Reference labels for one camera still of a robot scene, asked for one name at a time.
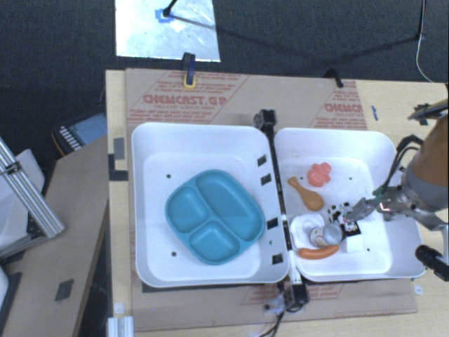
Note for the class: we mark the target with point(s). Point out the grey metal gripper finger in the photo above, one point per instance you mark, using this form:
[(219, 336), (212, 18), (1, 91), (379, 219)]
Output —
[(364, 207), (349, 218)]

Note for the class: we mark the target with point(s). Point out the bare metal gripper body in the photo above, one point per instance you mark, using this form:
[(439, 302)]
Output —
[(398, 207)]

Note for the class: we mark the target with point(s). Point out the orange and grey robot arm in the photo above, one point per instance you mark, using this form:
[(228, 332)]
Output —
[(433, 160)]

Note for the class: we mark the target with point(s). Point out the black and white carton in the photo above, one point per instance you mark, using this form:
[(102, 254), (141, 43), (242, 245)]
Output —
[(354, 244)]

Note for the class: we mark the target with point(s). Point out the small white printed can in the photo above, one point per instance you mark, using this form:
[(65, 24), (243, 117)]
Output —
[(326, 235)]

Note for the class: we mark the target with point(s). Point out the brown toy chicken drumstick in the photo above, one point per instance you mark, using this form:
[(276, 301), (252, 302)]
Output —
[(310, 198)]

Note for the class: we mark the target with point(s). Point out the orange toy sausage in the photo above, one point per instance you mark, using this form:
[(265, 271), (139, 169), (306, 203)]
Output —
[(317, 252)]

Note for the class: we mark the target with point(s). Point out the white bowl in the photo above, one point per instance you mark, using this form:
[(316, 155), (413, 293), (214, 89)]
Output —
[(302, 225)]

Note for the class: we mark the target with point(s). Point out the white plastic tray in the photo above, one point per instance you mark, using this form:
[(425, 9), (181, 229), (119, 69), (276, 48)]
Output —
[(196, 146), (379, 258)]

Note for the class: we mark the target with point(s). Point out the pink toy shrimp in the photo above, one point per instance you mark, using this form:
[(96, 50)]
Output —
[(318, 175)]

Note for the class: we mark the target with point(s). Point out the thin black and white rod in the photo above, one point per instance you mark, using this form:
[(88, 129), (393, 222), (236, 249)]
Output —
[(277, 174)]

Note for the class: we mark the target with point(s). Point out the blue divided plate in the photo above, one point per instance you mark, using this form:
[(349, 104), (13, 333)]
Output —
[(224, 202)]

